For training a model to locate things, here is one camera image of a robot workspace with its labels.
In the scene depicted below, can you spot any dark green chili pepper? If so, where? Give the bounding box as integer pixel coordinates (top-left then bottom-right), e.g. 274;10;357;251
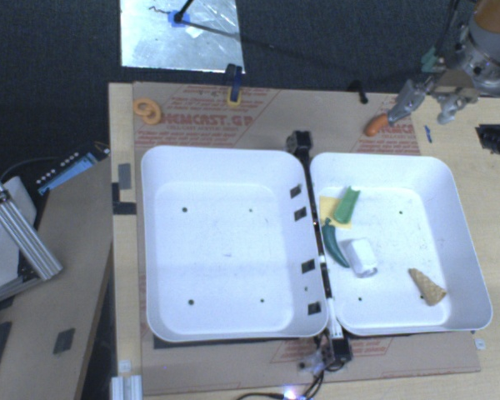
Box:
320;217;352;269

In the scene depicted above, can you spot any orange sausage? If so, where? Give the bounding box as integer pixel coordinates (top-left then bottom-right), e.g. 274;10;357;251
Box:
363;113;391;138

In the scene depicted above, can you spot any brown cardboard board red print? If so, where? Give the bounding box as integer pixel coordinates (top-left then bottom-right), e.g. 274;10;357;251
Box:
132;81;483;396

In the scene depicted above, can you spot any yellow cheese slice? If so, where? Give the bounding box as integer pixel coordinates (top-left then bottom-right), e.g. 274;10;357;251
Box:
318;194;353;230

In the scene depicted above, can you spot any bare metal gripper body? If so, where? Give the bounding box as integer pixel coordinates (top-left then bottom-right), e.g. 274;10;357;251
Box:
426;50;500;101

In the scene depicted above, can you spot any orange pretzel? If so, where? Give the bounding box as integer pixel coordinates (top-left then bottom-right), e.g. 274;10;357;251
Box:
132;97;163;126

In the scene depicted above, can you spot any white plastic tray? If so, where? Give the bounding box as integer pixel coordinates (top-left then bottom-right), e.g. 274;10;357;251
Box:
309;152;494;337
140;144;331;343

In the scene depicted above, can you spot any tan waffle cone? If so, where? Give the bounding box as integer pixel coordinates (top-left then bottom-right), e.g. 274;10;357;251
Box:
407;267;448;308

